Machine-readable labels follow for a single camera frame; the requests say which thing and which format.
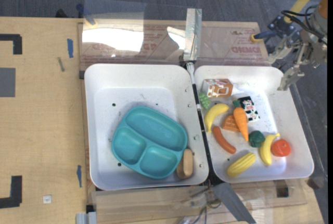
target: plywood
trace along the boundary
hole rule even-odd
[[[16,96],[0,98],[0,197],[9,197],[11,176],[23,179],[22,204],[0,209],[1,223],[75,223],[75,214],[85,211],[78,22],[0,17],[0,33],[23,40],[23,55],[12,54],[11,42],[0,42],[0,67],[16,68]],[[48,194],[52,203],[43,204]]]
[[[192,186],[96,192],[97,222],[125,223],[197,215],[206,201],[207,189]]]
[[[282,202],[283,198],[279,198],[278,203],[284,203],[284,206],[276,206],[276,207],[269,207],[268,205],[265,205],[264,202],[267,199],[272,198],[267,191],[269,190],[269,186],[272,185],[272,182],[266,182],[263,183],[263,189],[261,190],[261,197],[258,197],[256,199],[244,201],[246,207],[249,209],[250,214],[255,219],[257,224],[267,224],[267,223],[273,223],[273,224],[324,224],[323,218],[321,216],[321,212],[319,209],[319,206],[316,201],[316,197],[314,195],[313,190],[307,186],[306,181],[303,180],[297,180],[298,183],[295,184],[294,180],[289,180],[288,184],[292,185],[293,188],[290,189],[290,191],[294,191],[294,196],[291,195],[289,198],[285,198],[286,200]],[[239,194],[244,194],[245,189],[249,187],[248,184],[239,184],[235,186],[236,192]],[[173,212],[172,210],[169,210],[167,214],[169,214],[169,218],[166,219],[154,219],[154,220],[145,220],[145,221],[123,221],[122,223],[127,224],[178,224],[184,216],[187,216],[191,222],[194,222],[194,220],[197,218],[198,214],[196,215],[187,215],[186,213],[190,213],[190,211],[183,211],[182,217],[179,216],[179,212]],[[157,212],[150,212],[151,216],[156,217],[158,214]],[[119,220],[115,219],[113,220],[112,215],[103,214],[103,212],[100,213],[97,211],[97,217],[100,217],[101,223],[103,224],[109,224],[109,223],[119,223]],[[196,222],[198,224],[204,224],[204,214],[201,216],[201,218]],[[218,207],[217,209],[210,209],[208,208],[207,213],[207,223],[208,224],[221,224],[221,223],[229,223],[229,224],[246,224],[245,221],[236,221],[235,217],[227,211],[227,209],[223,206],[223,204]]]

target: toy fruit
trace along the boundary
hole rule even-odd
[[[279,136],[280,136],[279,133],[275,135],[267,135],[265,141],[261,143],[261,147],[259,148],[259,153],[262,161],[266,165],[272,164],[271,145],[273,140]]]
[[[252,166],[254,162],[255,154],[247,153],[229,166],[229,168],[227,169],[227,174],[230,177],[235,177],[246,171],[250,166]]]
[[[236,108],[234,109],[234,118],[237,124],[238,129],[243,135],[245,141],[249,141],[249,132],[248,132],[248,118],[246,116],[245,110],[239,106],[239,101],[233,102]]]
[[[203,119],[208,133],[211,132],[211,127],[212,127],[214,119],[221,113],[226,112],[228,109],[229,109],[228,105],[219,103],[219,104],[215,104],[208,110],[208,112],[206,113],[206,115],[204,116],[204,119]]]
[[[205,109],[209,108],[210,100],[205,93],[203,93],[203,92],[199,93],[199,101],[200,101],[200,104],[203,106],[203,108],[205,108]]]
[[[265,136],[258,130],[249,134],[249,141],[252,147],[260,147],[261,143],[265,141]]]
[[[225,130],[235,131],[237,133],[240,132],[240,130],[237,127],[237,124],[236,124],[236,121],[235,121],[235,118],[234,118],[233,115],[228,115],[224,119],[223,124],[222,124],[222,128],[225,129]]]
[[[236,148],[229,144],[227,140],[225,140],[224,136],[221,133],[221,129],[218,126],[215,126],[213,129],[213,134],[217,142],[219,143],[222,148],[229,152],[230,154],[235,154],[236,153]]]
[[[272,144],[271,151],[275,156],[288,156],[291,153],[291,148],[288,141],[280,139]]]

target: toy banana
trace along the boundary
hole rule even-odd
[[[229,166],[229,168],[227,169],[227,174],[230,177],[235,177],[246,171],[250,166],[252,166],[254,162],[255,154],[247,153]]]
[[[228,111],[228,109],[229,109],[228,105],[219,103],[215,104],[208,110],[203,119],[208,133],[211,132],[211,127],[214,119],[221,113]]]
[[[271,145],[272,145],[272,142],[274,141],[274,139],[279,136],[280,136],[279,133],[277,133],[275,135],[267,135],[265,138],[265,141],[263,141],[261,143],[259,153],[260,153],[260,157],[261,157],[262,161],[266,165],[271,165],[271,163],[272,163]]]

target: white tray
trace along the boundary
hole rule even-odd
[[[208,176],[192,83],[186,70],[175,65],[95,64],[84,75],[90,174],[103,190],[198,185]],[[147,106],[179,122],[194,152],[194,173],[181,180],[173,173],[166,179],[145,177],[124,165],[111,151],[111,140],[125,113]]]
[[[227,141],[236,147],[235,154],[229,154],[217,143],[212,133],[207,133],[212,163],[216,175],[230,183],[265,181],[290,178],[304,178],[312,174],[313,159],[306,141],[290,90],[277,91],[282,72],[273,67],[236,67],[236,66],[201,66],[195,71],[198,91],[202,82],[208,78],[227,78],[238,89],[249,94],[259,113],[260,120],[249,123],[249,132],[260,130],[264,135],[280,133],[280,137],[289,141],[292,152],[287,157],[272,155],[271,166],[261,161],[258,149],[246,142],[240,133],[222,130]],[[229,105],[229,111],[218,116],[214,125],[220,125],[234,106],[232,98],[219,98],[217,102]],[[237,177],[226,174],[228,166],[247,152],[256,154],[256,162]]]

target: blue tape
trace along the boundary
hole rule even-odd
[[[73,48],[73,40],[72,39],[67,39],[67,49],[68,49],[68,55],[70,58],[74,58],[73,56],[73,52],[74,52],[74,48]]]
[[[79,180],[79,185],[80,188],[82,187],[82,173],[81,173],[81,166],[78,165],[78,169],[76,170],[76,175],[78,176],[78,180]]]

